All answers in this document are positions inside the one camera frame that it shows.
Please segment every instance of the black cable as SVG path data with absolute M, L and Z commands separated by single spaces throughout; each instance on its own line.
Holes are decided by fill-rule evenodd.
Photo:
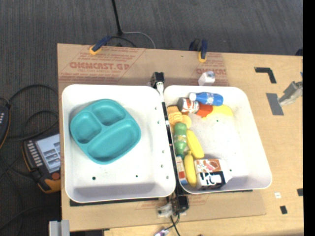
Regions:
M 9 180 L 11 187 L 15 190 L 15 192 L 16 192 L 17 195 L 18 195 L 18 201 L 19 201 L 20 209 L 23 209 L 22 196 L 21 196 L 21 194 L 20 194 L 18 188 L 16 187 L 15 183 L 13 182 L 12 178 L 9 176 L 8 172 L 6 172 L 6 170 L 4 170 L 4 174 L 6 175 L 7 179 Z M 22 228 L 22 223 L 23 223 L 22 220 L 23 220 L 23 219 L 21 218 L 21 220 L 20 220 L 20 226 L 19 226 L 19 229 L 18 229 L 18 231 L 17 231 L 17 236 L 20 234 L 20 230 L 21 230 L 21 228 Z M 5 223 L 3 226 L 1 226 L 1 227 L 0 227 L 0 230 L 3 229 L 7 224 Z
M 125 41 L 127 41 L 127 42 L 129 42 L 134 48 L 137 48 L 137 46 L 133 43 L 133 42 L 131 42 L 129 39 L 127 39 L 127 38 L 124 38 L 124 37 L 118 37 L 118 36 L 112 36 L 111 38 L 118 38 L 118 39 L 123 39 L 123 40 L 125 40 Z
M 17 157 L 17 158 L 15 158 L 15 160 L 13 161 L 13 163 L 11 163 L 11 164 L 8 164 L 10 167 L 12 167 L 13 166 L 13 164 L 15 164 L 15 162 L 18 160 L 19 158 Z M 4 177 L 4 173 L 2 173 L 2 175 L 0 176 L 0 181 L 1 181 L 1 179 Z
M 43 84 L 33 84 L 33 85 L 29 85 L 29 86 L 26 86 L 20 90 L 18 90 L 15 94 L 13 94 L 9 99 L 7 98 L 4 98 L 4 97 L 0 97 L 0 99 L 3 99 L 7 102 L 7 106 L 10 106 L 10 101 L 12 101 L 12 99 L 14 97 L 16 97 L 20 92 L 26 90 L 26 89 L 29 89 L 29 88 L 33 88 L 33 87 L 44 87 L 44 88 L 47 88 L 47 89 L 50 89 L 52 90 L 58 97 L 58 91 L 55 90 L 54 88 L 50 87 L 50 86 L 47 86 L 47 85 L 43 85 Z M 57 120 L 53 123 L 53 125 L 49 126 L 48 128 L 40 131 L 40 132 L 37 132 L 36 134 L 33 134 L 33 135 L 28 135 L 28 136 L 25 136 L 25 137 L 7 137 L 7 139 L 11 140 L 11 141 L 22 141 L 22 140 L 26 140 L 26 139 L 29 139 L 29 138 L 32 138 L 34 136 L 38 136 L 44 132 L 46 132 L 47 130 L 51 129 L 52 127 L 54 127 L 58 122 L 59 122 L 59 115 L 56 111 L 51 111 L 51 110 L 41 110 L 41 111 L 38 111 L 34 114 L 32 114 L 25 122 L 24 124 L 24 128 L 26 127 L 27 123 L 30 121 L 31 118 L 33 118 L 34 116 L 38 115 L 38 114 L 41 114 L 41 113 L 44 113 L 44 112 L 48 112 L 48 113 L 53 113 L 56 117 L 57 117 Z M 17 186 L 15 185 L 15 183 L 13 182 L 11 176 L 8 174 L 7 170 L 11 170 L 12 172 L 16 173 L 16 174 L 19 174 L 20 176 L 22 177 L 26 177 L 28 178 L 26 175 L 22 174 L 21 172 L 18 172 L 16 170 L 14 170 L 13 168 L 11 168 L 11 166 L 17 161 L 17 158 L 13 161 L 13 163 L 11 165 L 9 165 L 2 157 L 0 157 L 0 163 L 2 164 L 2 169 L 4 171 L 4 173 L 1 175 L 0 177 L 0 180 L 2 180 L 2 177 L 3 176 L 6 176 L 8 181 L 9 181 L 9 184 L 11 185 L 11 187 L 15 190 L 15 192 L 17 193 L 17 196 L 18 196 L 18 202 L 19 202 L 19 206 L 20 206 L 20 210 L 22 210 L 21 212 L 17 213 L 15 216 L 13 216 L 12 218 L 10 218 L 7 222 L 5 222 L 2 226 L 0 226 L 0 230 L 2 230 L 4 227 L 6 227 L 8 224 L 10 224 L 13 220 L 15 220 L 16 218 L 20 217 L 22 214 L 24 214 L 25 212 L 27 211 L 30 211 L 32 209 L 35 209 L 35 208 L 38 208 L 38 207 L 43 207 L 43 206 L 34 206 L 34 207 L 31 207 L 31 208 L 28 208 L 28 209 L 23 209 L 23 200 L 22 200 L 22 196 L 20 194 L 20 191 L 19 189 L 17 188 Z M 17 234 L 16 236 L 18 236 L 21 232 L 21 228 L 22 228 L 22 224 L 23 224 L 23 217 L 21 216 L 20 218 L 20 224 L 19 224 L 19 227 L 18 227 L 18 231 L 17 231 Z
M 24 213 L 30 211 L 30 210 L 34 210 L 37 208 L 47 208 L 47 207 L 55 207 L 55 206 L 33 206 L 27 209 L 22 210 L 21 212 L 15 214 L 13 217 L 11 217 L 8 221 L 6 221 L 2 226 L 0 226 L 0 230 L 2 230 L 3 228 L 5 228 L 8 224 L 10 224 L 14 219 L 18 218 L 19 216 L 23 215 Z
M 16 97 L 19 93 L 21 93 L 22 91 L 27 90 L 27 89 L 30 89 L 30 88 L 34 88 L 34 87 L 47 88 L 47 89 L 53 91 L 53 92 L 56 94 L 57 98 L 58 98 L 58 96 L 59 96 L 59 95 L 58 95 L 58 91 L 55 90 L 55 89 L 54 89 L 53 87 L 51 87 L 51 86 L 48 86 L 48 85 L 45 85 L 45 84 L 32 84 L 32 85 L 28 85 L 28 86 L 25 86 L 25 87 L 19 89 L 15 94 L 13 94 L 13 95 L 8 99 L 8 104 L 9 104 L 9 102 L 12 101 L 13 98 L 15 98 L 15 97 Z M 56 111 L 41 110 L 41 111 L 38 111 L 38 112 L 32 114 L 32 115 L 26 120 L 25 125 L 26 125 L 27 122 L 28 122 L 31 118 L 33 118 L 35 115 L 38 115 L 38 114 L 43 113 L 43 112 L 50 112 L 50 113 L 53 113 L 53 114 L 55 114 L 55 115 L 57 116 L 57 120 L 56 120 L 50 127 L 46 128 L 46 129 L 44 129 L 44 130 L 42 130 L 42 131 L 40 131 L 40 132 L 38 132 L 38 133 L 36 133 L 36 134 L 33 134 L 33 135 L 29 135 L 29 136 L 25 136 L 25 137 L 21 137 L 21 136 L 7 137 L 6 140 L 7 140 L 7 141 L 22 141 L 22 140 L 26 140 L 26 139 L 35 137 L 35 136 L 37 136 L 37 135 L 43 134 L 44 132 L 48 131 L 49 129 L 51 129 L 52 127 L 54 127 L 54 126 L 59 122 L 59 115 L 58 115 L 58 113 L 57 113 Z
M 175 222 L 174 222 L 174 220 L 173 220 L 173 218 L 172 218 L 172 216 L 171 216 L 171 220 L 172 220 L 173 225 L 171 225 L 171 226 L 167 227 L 165 230 L 168 230 L 168 229 L 170 229 L 170 228 L 174 227 L 174 228 L 175 228 L 175 230 L 176 230 L 176 232 L 177 232 L 177 234 L 178 234 L 178 236 L 180 236 L 180 235 L 179 235 L 179 233 L 178 233 L 178 231 L 177 231 L 177 228 L 176 228 L 176 225 L 178 224 L 179 219 L 180 219 L 180 215 L 179 215 L 179 213 L 177 214 L 177 220 L 176 220 Z
M 0 160 L 1 160 L 1 162 L 6 166 L 6 169 L 4 169 L 4 171 L 10 170 L 10 171 L 12 171 L 13 173 L 18 174 L 19 176 L 21 176 L 21 177 L 23 177 L 23 178 L 26 178 L 27 180 L 34 181 L 33 178 L 31 178 L 31 176 L 25 175 L 25 174 L 23 174 L 23 173 L 21 173 L 21 172 L 19 172 L 19 171 L 16 171 L 15 169 L 13 169 L 13 168 L 11 167 L 11 165 L 9 165 L 9 164 L 1 157 L 1 155 L 0 155 Z
M 6 103 L 7 103 L 7 105 L 10 105 L 10 101 L 9 101 L 9 99 L 7 99 L 7 98 L 5 98 L 5 97 L 1 97 L 1 96 L 0 96 L 0 99 L 5 100 L 5 101 L 6 101 Z
M 50 86 L 44 85 L 44 84 L 32 84 L 32 85 L 28 85 L 28 86 L 26 86 L 26 87 L 23 87 L 23 88 L 19 89 L 14 95 L 12 95 L 12 96 L 9 98 L 9 101 L 12 101 L 12 99 L 13 99 L 14 97 L 16 97 L 20 92 L 22 92 L 22 91 L 24 91 L 24 90 L 26 90 L 26 89 L 34 88 L 34 87 L 47 88 L 47 89 L 53 91 L 53 92 L 58 96 L 58 91 L 55 90 L 53 87 L 50 87 Z
M 174 223 L 174 220 L 173 220 L 172 216 L 171 216 L 171 220 L 172 220 L 172 223 L 173 223 L 173 225 L 174 225 L 174 228 L 175 228 L 175 231 L 176 231 L 177 235 L 180 236 L 180 234 L 179 234 L 179 232 L 178 232 L 178 230 L 177 230 L 176 224 Z
M 23 140 L 27 140 L 27 139 L 33 138 L 35 136 L 39 136 L 39 135 L 45 133 L 46 131 L 52 129 L 56 124 L 59 123 L 59 114 L 56 111 L 48 110 L 48 109 L 40 110 L 40 111 L 37 111 L 34 114 L 32 114 L 25 121 L 25 126 L 30 121 L 30 119 L 32 119 L 34 116 L 36 116 L 38 114 L 41 114 L 41 113 L 45 113 L 45 112 L 46 113 L 52 113 L 52 114 L 54 114 L 57 117 L 57 119 L 55 120 L 55 122 L 52 125 L 50 125 L 49 127 L 45 128 L 44 130 L 41 130 L 41 131 L 39 131 L 39 132 L 37 132 L 35 134 L 28 135 L 28 136 L 11 136 L 11 137 L 7 137 L 7 140 L 10 141 L 10 142 L 23 141 Z
M 117 29 L 118 29 L 118 32 L 117 34 L 119 36 L 123 35 L 123 31 L 120 27 L 120 24 L 119 24 L 119 19 L 118 19 L 118 13 L 117 13 L 117 8 L 116 8 L 116 3 L 115 3 L 115 0 L 111 0 L 112 1 L 112 4 L 113 4 L 113 9 L 114 9 L 114 14 L 115 14 L 115 19 L 116 19 L 116 25 L 117 25 Z

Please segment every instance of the screen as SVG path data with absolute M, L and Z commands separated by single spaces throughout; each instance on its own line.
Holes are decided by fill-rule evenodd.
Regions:
M 53 135 L 35 142 L 48 172 L 60 168 L 60 135 Z

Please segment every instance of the black pole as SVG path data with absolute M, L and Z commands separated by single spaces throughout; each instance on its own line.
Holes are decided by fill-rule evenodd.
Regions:
M 116 19 L 116 25 L 117 25 L 117 35 L 121 36 L 123 35 L 123 31 L 120 28 L 120 24 L 119 24 L 119 19 L 118 19 L 118 13 L 117 13 L 117 8 L 116 8 L 116 4 L 115 4 L 115 0 L 112 0 L 112 4 L 113 4 L 113 8 L 114 8 L 114 14 L 115 14 L 115 19 Z

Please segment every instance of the black marking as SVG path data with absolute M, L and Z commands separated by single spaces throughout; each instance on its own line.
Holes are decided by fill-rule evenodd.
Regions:
M 273 71 L 269 67 L 255 67 L 256 73 L 268 73 L 270 82 L 276 84 L 276 78 Z
M 303 196 L 303 188 L 297 189 L 297 194 L 302 197 Z
M 280 210 L 281 210 L 282 214 L 287 214 L 287 209 L 285 206 L 281 206 Z
M 303 56 L 303 48 L 302 49 L 299 49 L 299 50 L 297 50 L 297 52 L 296 52 L 296 54 L 295 54 L 296 56 Z
M 283 116 L 284 112 L 278 102 L 278 96 L 275 93 L 266 93 L 269 105 L 274 116 Z
M 128 203 L 128 202 L 139 202 L 139 201 L 153 201 L 153 200 L 158 200 L 158 198 L 121 199 L 121 200 L 110 200 L 110 201 L 89 202 L 89 203 L 77 203 L 70 199 L 69 203 L 71 207 L 81 207 L 81 206 L 93 206 L 93 205 L 105 205 L 105 204 Z

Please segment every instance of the cardboard sheet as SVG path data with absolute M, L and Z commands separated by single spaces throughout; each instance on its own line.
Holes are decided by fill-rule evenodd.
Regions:
M 125 47 L 102 47 L 93 56 L 88 45 L 58 44 L 60 132 L 62 155 L 62 219 L 70 221 L 71 231 L 136 225 L 160 224 L 169 219 L 157 217 L 157 207 L 165 199 L 117 204 L 71 206 L 64 190 L 64 144 L 61 94 L 71 84 L 148 85 L 154 72 L 163 72 L 164 87 L 198 85 L 203 72 L 216 74 L 214 86 L 229 86 L 220 53 L 207 53 L 201 63 L 198 53 Z M 263 215 L 266 213 L 259 191 L 189 195 L 190 208 L 181 221 Z

